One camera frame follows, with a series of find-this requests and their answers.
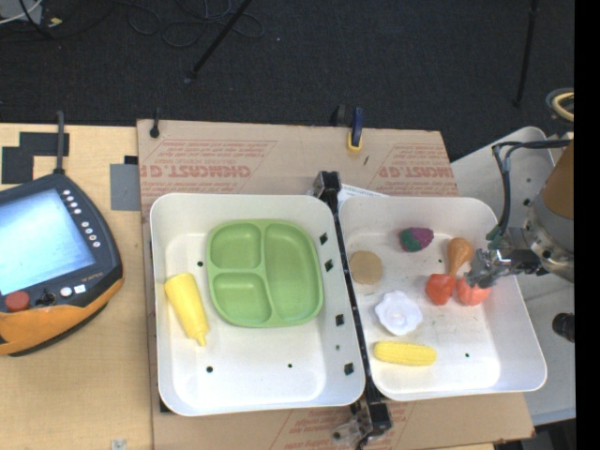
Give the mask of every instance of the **red emergency stop button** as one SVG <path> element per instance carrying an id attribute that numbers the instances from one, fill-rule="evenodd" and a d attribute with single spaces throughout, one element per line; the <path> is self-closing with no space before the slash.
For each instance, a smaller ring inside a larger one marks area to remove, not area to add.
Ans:
<path id="1" fill-rule="evenodd" d="M 9 293 L 5 299 L 8 311 L 22 311 L 29 308 L 29 293 L 18 290 L 17 292 Z"/>

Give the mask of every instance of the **toy tomato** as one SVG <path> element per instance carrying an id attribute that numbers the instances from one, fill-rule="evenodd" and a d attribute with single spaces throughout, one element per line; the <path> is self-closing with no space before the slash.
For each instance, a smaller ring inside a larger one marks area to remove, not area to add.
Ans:
<path id="1" fill-rule="evenodd" d="M 467 283 L 465 277 L 458 281 L 457 285 L 458 299 L 465 305 L 474 307 L 479 305 L 486 298 L 489 297 L 491 289 L 481 289 L 479 285 L 475 283 L 474 287 Z"/>
<path id="2" fill-rule="evenodd" d="M 425 287 L 425 293 L 435 305 L 445 305 L 456 286 L 457 279 L 453 275 L 431 274 Z"/>

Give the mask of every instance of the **tan cookie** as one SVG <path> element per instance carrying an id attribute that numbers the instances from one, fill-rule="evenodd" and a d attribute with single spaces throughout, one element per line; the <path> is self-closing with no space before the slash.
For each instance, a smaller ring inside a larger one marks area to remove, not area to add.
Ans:
<path id="1" fill-rule="evenodd" d="M 357 251 L 350 258 L 350 272 L 358 283 L 372 285 L 382 279 L 382 261 L 372 251 Z"/>

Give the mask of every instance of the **touchscreen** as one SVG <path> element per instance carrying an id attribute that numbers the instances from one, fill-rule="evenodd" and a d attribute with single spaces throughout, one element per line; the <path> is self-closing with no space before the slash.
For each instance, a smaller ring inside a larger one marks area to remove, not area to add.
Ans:
<path id="1" fill-rule="evenodd" d="M 57 191 L 0 203 L 0 293 L 95 263 Z"/>

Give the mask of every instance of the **green divided plate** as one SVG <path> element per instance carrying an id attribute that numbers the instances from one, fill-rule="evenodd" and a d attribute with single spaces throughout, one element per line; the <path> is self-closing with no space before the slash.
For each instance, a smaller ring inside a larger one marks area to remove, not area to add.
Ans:
<path id="1" fill-rule="evenodd" d="M 276 219 L 235 220 L 208 235 L 207 273 L 218 313 L 229 323 L 306 323 L 323 305 L 317 251 L 308 234 Z"/>

